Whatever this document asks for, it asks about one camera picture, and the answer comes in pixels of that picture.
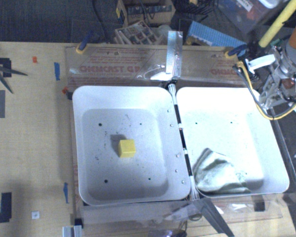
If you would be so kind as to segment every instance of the gray towel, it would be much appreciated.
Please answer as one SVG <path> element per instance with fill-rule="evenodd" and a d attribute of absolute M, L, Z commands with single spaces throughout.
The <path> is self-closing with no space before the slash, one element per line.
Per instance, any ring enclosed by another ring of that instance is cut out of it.
<path fill-rule="evenodd" d="M 216 194 L 249 193 L 245 175 L 238 171 L 231 160 L 206 149 L 194 167 L 196 187 L 203 192 Z"/>

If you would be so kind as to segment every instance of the yellow block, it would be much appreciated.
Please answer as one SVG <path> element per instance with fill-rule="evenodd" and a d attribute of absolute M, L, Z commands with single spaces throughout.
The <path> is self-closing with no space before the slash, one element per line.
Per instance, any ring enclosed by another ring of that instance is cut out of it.
<path fill-rule="evenodd" d="M 134 140 L 120 140 L 118 143 L 118 155 L 120 158 L 133 157 L 136 153 Z"/>

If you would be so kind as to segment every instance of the yellow tube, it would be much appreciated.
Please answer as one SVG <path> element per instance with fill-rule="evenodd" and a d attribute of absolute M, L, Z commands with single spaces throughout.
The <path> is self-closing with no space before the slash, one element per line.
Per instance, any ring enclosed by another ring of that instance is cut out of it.
<path fill-rule="evenodd" d="M 265 48 L 271 42 L 274 36 L 283 27 L 283 22 L 287 21 L 290 18 L 290 16 L 295 12 L 295 10 L 296 0 L 290 0 L 290 2 L 286 5 L 281 14 L 276 18 L 274 23 L 270 26 L 270 28 L 267 30 L 264 36 L 260 39 L 260 47 Z"/>

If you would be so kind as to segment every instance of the wooden table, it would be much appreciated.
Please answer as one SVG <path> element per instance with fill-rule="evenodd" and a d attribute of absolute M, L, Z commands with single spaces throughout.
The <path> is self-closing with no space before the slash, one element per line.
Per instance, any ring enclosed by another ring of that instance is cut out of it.
<path fill-rule="evenodd" d="M 29 75 L 7 78 L 14 94 L 5 92 L 5 118 L 0 118 L 0 198 L 1 193 L 12 192 L 12 218 L 0 223 L 0 237 L 60 237 L 62 227 L 73 224 L 71 101 L 62 93 L 67 85 L 67 46 L 72 45 L 0 42 L 0 57 L 10 58 L 14 69 Z M 60 65 L 60 80 L 55 79 L 54 62 Z M 1 83 L 0 90 L 5 90 Z M 65 182 L 69 203 L 63 192 Z M 296 236 L 285 203 L 280 210 L 283 217 L 229 227 L 236 236 Z M 32 211 L 39 211 L 40 218 L 31 219 Z M 213 228 L 188 228 L 187 232 L 188 236 L 205 236 Z M 93 236 L 91 230 L 85 228 L 84 236 Z"/>

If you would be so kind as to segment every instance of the plastic bin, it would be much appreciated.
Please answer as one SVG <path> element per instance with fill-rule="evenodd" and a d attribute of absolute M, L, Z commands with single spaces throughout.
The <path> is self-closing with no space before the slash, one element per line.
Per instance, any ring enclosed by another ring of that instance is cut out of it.
<path fill-rule="evenodd" d="M 281 10 L 289 0 L 219 0 L 219 9 L 243 33 L 252 31 Z"/>

